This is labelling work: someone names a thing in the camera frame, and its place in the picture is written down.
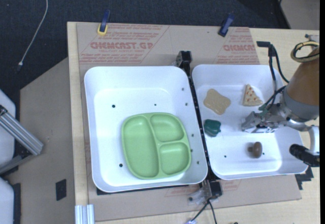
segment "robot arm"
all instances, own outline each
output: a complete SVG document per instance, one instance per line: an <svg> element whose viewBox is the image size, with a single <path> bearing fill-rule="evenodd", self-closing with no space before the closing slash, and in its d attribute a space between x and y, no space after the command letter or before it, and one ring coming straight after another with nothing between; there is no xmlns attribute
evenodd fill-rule
<svg viewBox="0 0 325 224"><path fill-rule="evenodd" d="M270 50L274 48L273 45L265 42L262 45L269 47L271 59ZM315 49L308 56L296 57L297 51L304 46L313 46ZM244 119L242 130L249 133L272 133L288 126L298 131L308 131L310 149L294 144L290 153L310 166L319 166L319 128L305 124L319 116L319 44L313 41L300 43L291 52L291 57L301 64L288 85L274 92L259 108L261 113L251 112ZM281 95L280 102L274 104L278 94Z"/></svg>

